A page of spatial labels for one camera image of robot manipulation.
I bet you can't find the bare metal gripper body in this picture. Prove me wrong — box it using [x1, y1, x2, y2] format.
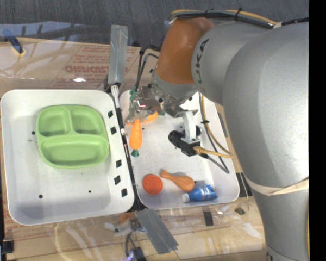
[135, 82, 199, 119]

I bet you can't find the orange carrot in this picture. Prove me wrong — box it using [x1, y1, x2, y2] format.
[129, 119, 143, 158]
[126, 111, 165, 127]

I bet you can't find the white plastic tray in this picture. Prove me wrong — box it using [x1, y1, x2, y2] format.
[0, 89, 135, 226]
[118, 85, 241, 210]

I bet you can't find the green divided plate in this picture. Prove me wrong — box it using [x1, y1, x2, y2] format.
[35, 104, 111, 169]

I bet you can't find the orange round toy fruit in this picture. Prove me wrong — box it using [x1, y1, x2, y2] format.
[142, 173, 164, 196]

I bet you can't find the brown chicken drumstick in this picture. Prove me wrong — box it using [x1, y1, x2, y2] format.
[160, 169, 196, 192]

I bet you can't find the blue bottle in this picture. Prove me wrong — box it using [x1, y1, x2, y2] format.
[181, 184, 218, 203]

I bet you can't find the brown cardboard board red print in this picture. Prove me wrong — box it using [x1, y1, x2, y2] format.
[0, 36, 267, 261]

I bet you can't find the black cylinder on white bracket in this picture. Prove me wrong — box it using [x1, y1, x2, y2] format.
[167, 109, 208, 158]

